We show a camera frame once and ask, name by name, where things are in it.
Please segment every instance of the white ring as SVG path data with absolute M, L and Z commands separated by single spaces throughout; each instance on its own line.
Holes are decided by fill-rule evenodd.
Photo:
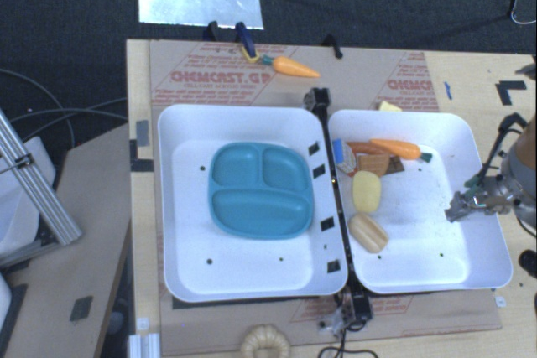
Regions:
M 278 358 L 289 358 L 291 354 L 291 345 L 272 325 L 258 325 L 250 331 L 241 346 L 242 358 L 254 358 L 254 352 L 263 348 L 276 349 Z

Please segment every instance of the table top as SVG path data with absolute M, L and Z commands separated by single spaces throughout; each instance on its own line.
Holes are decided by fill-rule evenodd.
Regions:
M 315 58 L 317 50 L 327 50 L 327 48 L 307 48 L 312 58 Z M 360 55 L 364 51 L 371 50 L 344 49 L 343 54 L 351 59 L 353 55 Z M 137 122 L 148 121 L 149 129 L 151 128 L 150 42 L 130 40 L 127 52 L 129 139 L 135 140 Z M 397 54 L 396 51 L 383 49 L 374 50 L 374 52 L 380 60 Z M 523 75 L 514 73 L 533 62 L 530 56 L 442 52 L 424 52 L 424 54 L 440 112 L 457 114 L 470 125 L 481 159 L 488 156 L 498 125 L 506 115 L 518 112 L 528 120 L 534 115 L 535 83 Z M 330 76 L 328 75 L 321 84 L 315 83 L 315 86 L 329 86 L 334 99 L 343 84 L 332 86 L 329 82 Z M 527 90 L 510 91 L 512 105 L 505 106 L 500 100 L 496 87 L 501 80 L 521 80 L 525 83 Z M 305 94 L 303 86 L 289 85 L 282 88 L 285 88 L 286 100 L 294 100 L 291 96 L 297 96 L 295 92 L 298 92 L 300 98 Z M 138 146 L 140 159 L 153 159 L 154 157 L 150 134 L 149 140 L 144 145 Z M 511 142 L 512 140 L 506 141 L 505 147 L 508 148 Z M 155 196 L 152 173 L 132 172 L 131 190 L 137 334 L 146 335 L 160 332 Z M 503 323 L 500 330 L 390 340 L 348 341 L 347 348 L 349 350 L 370 349 L 377 352 L 379 356 L 390 357 L 415 356 L 416 350 L 421 350 L 422 356 L 437 357 L 469 353 L 474 356 L 491 357 L 534 356 L 537 330 L 534 296 L 537 292 L 537 281 L 518 264 L 521 252 L 535 248 L 534 239 L 520 228 L 513 214 L 500 216 L 500 223 L 514 266 L 514 275 L 510 284 L 495 292 L 496 296 L 503 298 L 506 303 L 505 307 L 499 309 Z M 292 356 L 312 357 L 320 349 L 319 345 L 294 346 Z M 231 358 L 237 356 L 237 352 L 220 352 L 203 356 Z

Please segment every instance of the cardboard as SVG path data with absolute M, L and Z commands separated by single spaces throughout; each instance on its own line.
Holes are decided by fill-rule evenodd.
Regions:
M 273 324 L 292 345 L 333 341 L 331 334 L 320 333 L 318 328 L 321 317 L 336 308 L 333 297 L 197 305 L 172 298 L 162 278 L 157 119 L 174 103 L 301 106 L 304 95 L 314 86 L 330 88 L 329 112 L 376 109 L 381 101 L 404 111 L 437 112 L 425 55 L 343 49 L 344 57 L 338 60 L 329 48 L 257 46 L 260 54 L 287 55 L 321 73 L 319 79 L 306 79 L 247 63 L 238 44 L 152 41 L 149 47 L 162 355 L 238 350 L 244 336 L 257 324 Z M 361 332 L 349 334 L 349 340 L 501 328 L 490 290 L 382 296 L 372 298 L 372 305 L 373 320 Z

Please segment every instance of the blue plate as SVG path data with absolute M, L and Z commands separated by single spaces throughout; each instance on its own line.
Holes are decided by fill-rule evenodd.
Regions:
M 215 223 L 254 239 L 290 239 L 313 217 L 313 190 L 305 160 L 288 148 L 230 143 L 211 162 L 209 204 Z

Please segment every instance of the toy carrot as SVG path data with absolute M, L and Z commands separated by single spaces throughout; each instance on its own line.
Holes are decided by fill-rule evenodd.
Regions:
M 303 78 L 318 78 L 321 76 L 319 72 L 316 72 L 310 67 L 303 65 L 298 61 L 292 60 L 289 57 L 283 57 L 282 55 L 274 59 L 264 55 L 263 63 L 266 65 L 272 65 L 274 70 L 279 73 L 283 73 L 284 75 L 300 76 Z
M 413 143 L 387 139 L 369 139 L 369 142 L 407 160 L 416 160 L 421 155 L 420 147 Z
M 384 153 L 389 154 L 389 151 L 384 148 L 380 148 L 377 145 L 373 145 L 369 142 L 346 142 L 351 147 L 354 153 L 366 153 L 368 155 L 382 155 Z

